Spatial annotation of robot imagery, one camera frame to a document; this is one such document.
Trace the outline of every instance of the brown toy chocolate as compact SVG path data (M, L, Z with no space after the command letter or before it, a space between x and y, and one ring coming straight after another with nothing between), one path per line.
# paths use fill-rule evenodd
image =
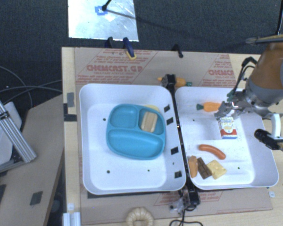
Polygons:
M203 179L206 179L212 175L211 171L209 170L208 166L204 163L203 159L197 158L198 164L198 172L200 173Z

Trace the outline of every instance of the white coiled tube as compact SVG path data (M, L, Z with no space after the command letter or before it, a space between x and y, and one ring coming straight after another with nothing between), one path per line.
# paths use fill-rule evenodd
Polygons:
M135 221L146 221L147 226L154 225L154 218L150 212L145 208L135 208L133 209L126 218L127 226L134 226Z

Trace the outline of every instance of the small box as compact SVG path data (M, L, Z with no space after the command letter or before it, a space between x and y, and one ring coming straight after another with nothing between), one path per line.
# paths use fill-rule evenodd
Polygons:
M232 116L221 117L218 121L222 139L236 139L237 130Z

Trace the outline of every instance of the orange sausage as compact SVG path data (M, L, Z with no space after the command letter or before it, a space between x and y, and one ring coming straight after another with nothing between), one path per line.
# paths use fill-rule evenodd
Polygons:
M210 152L221 160L225 159L226 157L222 151L212 145L201 144L198 149L201 151Z

